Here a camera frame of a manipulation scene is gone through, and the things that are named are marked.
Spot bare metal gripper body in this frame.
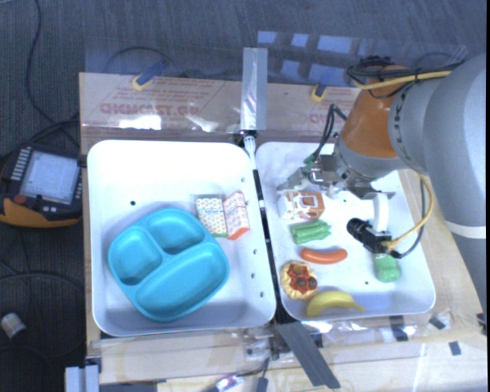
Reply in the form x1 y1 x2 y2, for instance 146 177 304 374
308 153 373 196

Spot white carton with brown print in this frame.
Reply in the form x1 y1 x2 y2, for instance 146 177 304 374
277 190 326 222

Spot green toy beans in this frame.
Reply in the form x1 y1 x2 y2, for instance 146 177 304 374
290 220 332 245

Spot orange toy sausage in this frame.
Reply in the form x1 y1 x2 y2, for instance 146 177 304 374
300 247 348 265

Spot orange and white carton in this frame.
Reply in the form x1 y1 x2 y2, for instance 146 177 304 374
222 190 251 241

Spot white carton with dotted print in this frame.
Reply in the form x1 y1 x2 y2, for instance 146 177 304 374
194 194 229 238

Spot yellow toy pizza slice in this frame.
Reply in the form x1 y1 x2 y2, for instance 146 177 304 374
279 261 319 301

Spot white plastic tray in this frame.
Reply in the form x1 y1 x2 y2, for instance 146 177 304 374
86 139 278 337
255 140 437 323

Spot yellow banana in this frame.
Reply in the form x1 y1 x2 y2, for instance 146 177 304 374
305 290 365 318

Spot blue divided plate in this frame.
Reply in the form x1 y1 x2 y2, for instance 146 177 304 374
107 207 230 323

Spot brown cardboard board, red print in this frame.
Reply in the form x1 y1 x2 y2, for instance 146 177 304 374
78 71 487 345

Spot small grey can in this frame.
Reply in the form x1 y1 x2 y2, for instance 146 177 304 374
0 311 28 340

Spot black cylinder on white bracket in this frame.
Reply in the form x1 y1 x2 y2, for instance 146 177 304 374
345 192 394 256

